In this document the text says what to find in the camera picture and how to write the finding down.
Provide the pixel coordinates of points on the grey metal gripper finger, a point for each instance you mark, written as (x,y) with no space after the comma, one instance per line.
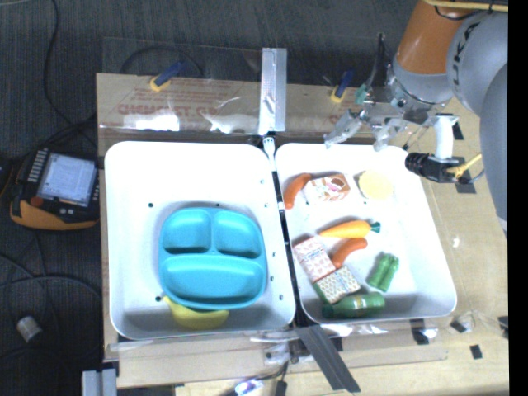
(387,136)
(345,128)

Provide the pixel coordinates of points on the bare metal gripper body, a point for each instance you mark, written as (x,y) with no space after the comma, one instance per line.
(392,111)

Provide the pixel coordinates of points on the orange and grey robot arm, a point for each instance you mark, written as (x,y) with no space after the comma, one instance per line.
(474,76)

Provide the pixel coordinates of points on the yellow round biscuit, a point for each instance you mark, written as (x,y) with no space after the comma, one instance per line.
(376,185)

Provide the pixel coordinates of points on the brown and white carton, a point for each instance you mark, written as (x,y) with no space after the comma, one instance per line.
(330,188)

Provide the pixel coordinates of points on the orange sausage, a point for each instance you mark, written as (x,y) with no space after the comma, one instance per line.
(293,186)
(348,251)

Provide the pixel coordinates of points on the orange carrot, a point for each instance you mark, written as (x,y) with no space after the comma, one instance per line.
(346,229)

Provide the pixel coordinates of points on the white plastic tray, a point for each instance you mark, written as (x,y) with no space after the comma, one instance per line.
(132,237)
(416,246)

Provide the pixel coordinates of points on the pink patterned carton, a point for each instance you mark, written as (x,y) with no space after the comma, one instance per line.
(313,259)

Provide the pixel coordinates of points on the green asparagus bundle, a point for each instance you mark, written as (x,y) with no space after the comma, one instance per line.
(383,271)

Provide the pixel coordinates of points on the small beige patterned carton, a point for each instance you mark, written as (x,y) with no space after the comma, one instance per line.
(339,284)

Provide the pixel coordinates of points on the green bottle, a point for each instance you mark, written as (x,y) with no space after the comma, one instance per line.
(356,305)

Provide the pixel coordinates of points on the blue divided plate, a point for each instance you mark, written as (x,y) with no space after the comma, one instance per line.
(212,262)

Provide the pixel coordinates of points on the yellow banana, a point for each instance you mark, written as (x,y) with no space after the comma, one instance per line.
(198,320)

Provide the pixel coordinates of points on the brown cardboard board red print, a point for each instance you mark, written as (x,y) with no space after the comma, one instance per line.
(462,369)

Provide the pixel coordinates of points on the small grey metal can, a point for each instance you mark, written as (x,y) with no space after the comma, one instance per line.
(29,328)

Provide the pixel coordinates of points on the black cylinder on white bracket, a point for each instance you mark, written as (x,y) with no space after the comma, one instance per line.
(442,138)

